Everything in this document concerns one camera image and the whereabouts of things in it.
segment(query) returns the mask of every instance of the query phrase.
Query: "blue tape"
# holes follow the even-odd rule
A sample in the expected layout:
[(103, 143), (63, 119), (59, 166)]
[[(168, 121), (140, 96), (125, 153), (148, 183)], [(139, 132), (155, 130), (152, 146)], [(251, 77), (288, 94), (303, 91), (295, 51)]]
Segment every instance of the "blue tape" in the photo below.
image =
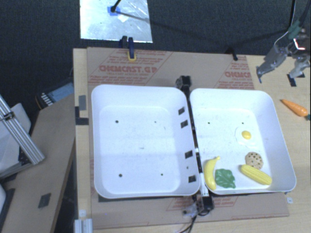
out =
[(118, 15), (117, 12), (121, 12), (121, 10), (120, 10), (119, 7), (116, 8), (116, 11), (115, 11), (115, 12), (111, 12), (111, 7), (112, 7), (112, 6), (108, 6), (108, 7), (107, 7), (107, 11), (108, 11), (108, 13), (109, 13), (111, 16), (115, 17), (115, 16)]

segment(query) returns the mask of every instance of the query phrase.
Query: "wooden table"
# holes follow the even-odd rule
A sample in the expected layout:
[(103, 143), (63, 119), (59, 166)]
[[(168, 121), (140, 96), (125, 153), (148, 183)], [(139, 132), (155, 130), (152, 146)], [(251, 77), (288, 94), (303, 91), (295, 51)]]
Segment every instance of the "wooden table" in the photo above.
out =
[[(308, 232), (311, 228), (311, 178), (310, 178), (310, 122), (303, 117), (296, 116), (280, 99), (295, 101), (310, 109), (310, 69), (305, 69), (305, 78), (296, 78), (297, 87), (291, 87), (286, 76), (294, 67), (294, 60), (286, 61), (275, 71), (262, 77), (259, 83), (256, 75), (256, 66), (261, 65), (263, 56), (247, 56), (254, 87), (268, 93), (275, 104), (278, 119), (288, 147), (292, 164), (297, 177), (296, 188), (286, 196), (293, 200), (288, 204), (290, 216), (195, 223), (193, 233), (201, 232), (247, 232), (247, 233), (274, 233), (274, 232)], [(75, 75), (75, 105), (78, 106), (79, 94), (87, 94), (86, 50), (74, 50)], [(80, 117), (88, 117), (87, 109), (80, 111)], [(91, 217), (90, 201), (90, 169), (88, 153), (88, 129), (77, 126), (77, 177), (78, 177), (78, 207), (85, 209), (86, 215), (81, 219)], [(177, 233), (186, 227), (185, 224), (172, 224), (160, 226), (143, 226), (131, 228), (118, 228), (94, 230), (95, 233)]]

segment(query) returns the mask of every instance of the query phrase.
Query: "dark floor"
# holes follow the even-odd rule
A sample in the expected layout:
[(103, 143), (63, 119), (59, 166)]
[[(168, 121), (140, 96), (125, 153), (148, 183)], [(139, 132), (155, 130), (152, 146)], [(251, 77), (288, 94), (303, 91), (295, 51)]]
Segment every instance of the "dark floor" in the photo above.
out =
[[(136, 48), (224, 53), (230, 46), (237, 54), (255, 55), (267, 54), (287, 30), (292, 5), (292, 0), (147, 1), (153, 43)], [(306, 3), (297, 0), (295, 20)], [(38, 111), (35, 95), (69, 76), (73, 48), (118, 47), (80, 39), (79, 0), (0, 0), (0, 11), (0, 94), (10, 106), (21, 102), (30, 118)], [(61, 215), (73, 215), (72, 182), (71, 175)], [(66, 220), (63, 225), (72, 223)]]

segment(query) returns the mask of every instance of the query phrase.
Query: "green lettuce leaf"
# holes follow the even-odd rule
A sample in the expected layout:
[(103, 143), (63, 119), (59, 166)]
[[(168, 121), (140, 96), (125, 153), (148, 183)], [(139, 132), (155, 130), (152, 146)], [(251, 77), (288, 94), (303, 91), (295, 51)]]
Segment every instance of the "green lettuce leaf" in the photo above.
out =
[(224, 188), (235, 188), (235, 178), (232, 172), (227, 169), (218, 169), (215, 171), (216, 184)]

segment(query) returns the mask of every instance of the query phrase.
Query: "egg yolk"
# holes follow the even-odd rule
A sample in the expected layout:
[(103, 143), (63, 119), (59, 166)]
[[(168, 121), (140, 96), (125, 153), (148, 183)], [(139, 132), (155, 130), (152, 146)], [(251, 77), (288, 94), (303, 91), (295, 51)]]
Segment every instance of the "egg yolk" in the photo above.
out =
[(249, 140), (250, 138), (252, 138), (252, 135), (249, 131), (243, 131), (242, 132), (242, 136), (246, 139), (246, 140)]

